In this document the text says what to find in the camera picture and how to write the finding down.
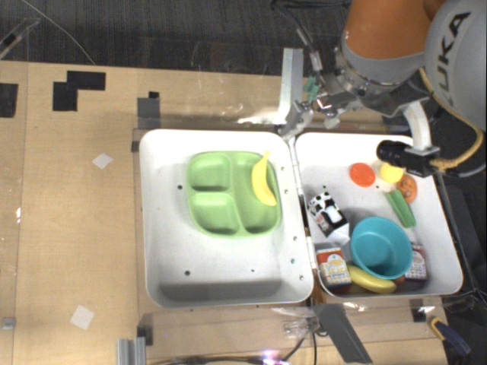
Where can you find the teal bowl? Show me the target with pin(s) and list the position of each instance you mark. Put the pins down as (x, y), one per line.
(380, 245)

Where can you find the black and white milk carton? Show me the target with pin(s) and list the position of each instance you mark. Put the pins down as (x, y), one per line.
(326, 213)

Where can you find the green oblong toy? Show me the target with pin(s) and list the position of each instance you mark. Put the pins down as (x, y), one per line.
(402, 209)

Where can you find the pale wood board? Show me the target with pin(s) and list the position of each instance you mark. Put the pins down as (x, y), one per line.
(76, 223)

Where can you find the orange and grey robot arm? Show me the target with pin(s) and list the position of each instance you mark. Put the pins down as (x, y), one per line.
(384, 17)

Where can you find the white plastic tray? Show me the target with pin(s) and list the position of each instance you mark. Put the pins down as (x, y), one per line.
(338, 154)
(228, 264)

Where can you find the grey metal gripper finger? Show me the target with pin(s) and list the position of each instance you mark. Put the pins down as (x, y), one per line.
(300, 116)
(332, 122)

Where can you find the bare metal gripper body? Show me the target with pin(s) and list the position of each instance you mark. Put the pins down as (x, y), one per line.
(342, 99)

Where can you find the orange round biscuit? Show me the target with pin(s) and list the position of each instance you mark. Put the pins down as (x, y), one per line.
(362, 175)

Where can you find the red and yellow can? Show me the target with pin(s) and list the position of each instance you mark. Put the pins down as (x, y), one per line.
(334, 270)

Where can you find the red and white packet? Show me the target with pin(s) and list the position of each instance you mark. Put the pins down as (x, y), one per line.
(417, 264)

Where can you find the green divided plate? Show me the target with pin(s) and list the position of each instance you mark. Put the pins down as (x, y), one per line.
(213, 211)

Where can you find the black cylinder on white bracket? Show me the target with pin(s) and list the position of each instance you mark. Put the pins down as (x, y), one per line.
(416, 160)

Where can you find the yellow banana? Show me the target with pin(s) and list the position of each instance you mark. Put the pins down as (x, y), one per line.
(371, 281)
(262, 186)

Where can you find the yellow round toy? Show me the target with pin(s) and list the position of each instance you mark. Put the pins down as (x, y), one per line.
(392, 174)

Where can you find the orange brown doughnut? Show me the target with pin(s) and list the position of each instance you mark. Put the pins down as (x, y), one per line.
(408, 188)

